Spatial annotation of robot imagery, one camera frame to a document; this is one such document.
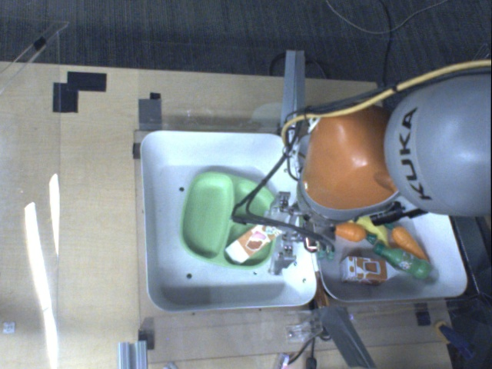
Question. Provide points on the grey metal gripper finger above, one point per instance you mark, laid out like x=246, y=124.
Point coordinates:
x=283, y=260
x=283, y=202

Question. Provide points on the yellow banana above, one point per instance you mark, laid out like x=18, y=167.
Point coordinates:
x=374, y=229

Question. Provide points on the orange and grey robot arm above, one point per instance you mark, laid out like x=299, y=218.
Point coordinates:
x=346, y=160

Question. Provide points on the orange and white carton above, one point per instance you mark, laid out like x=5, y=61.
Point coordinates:
x=363, y=270
x=250, y=244

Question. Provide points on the white plastic tray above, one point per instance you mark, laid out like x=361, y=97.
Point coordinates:
x=446, y=271
x=165, y=221

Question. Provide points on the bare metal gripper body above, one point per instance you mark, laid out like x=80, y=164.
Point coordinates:
x=294, y=225

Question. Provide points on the green divided plate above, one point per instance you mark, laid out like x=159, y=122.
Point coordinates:
x=205, y=213

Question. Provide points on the green plastic bottle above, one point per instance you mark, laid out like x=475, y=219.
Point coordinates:
x=403, y=261

